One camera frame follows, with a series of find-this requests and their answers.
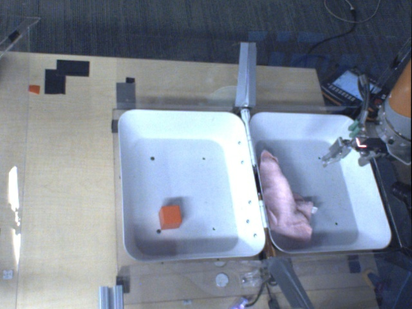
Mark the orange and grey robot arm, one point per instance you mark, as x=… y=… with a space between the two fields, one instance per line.
x=403 y=92

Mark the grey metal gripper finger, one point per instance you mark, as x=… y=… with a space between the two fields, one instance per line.
x=338 y=145
x=334 y=159

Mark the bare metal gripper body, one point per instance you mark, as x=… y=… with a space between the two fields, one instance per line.
x=394 y=146

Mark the orange cube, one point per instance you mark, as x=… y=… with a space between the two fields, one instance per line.
x=170 y=217

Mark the pink cloth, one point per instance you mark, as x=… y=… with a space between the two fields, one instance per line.
x=280 y=198

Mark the white plastic tray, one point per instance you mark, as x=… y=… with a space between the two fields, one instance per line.
x=193 y=185
x=338 y=198

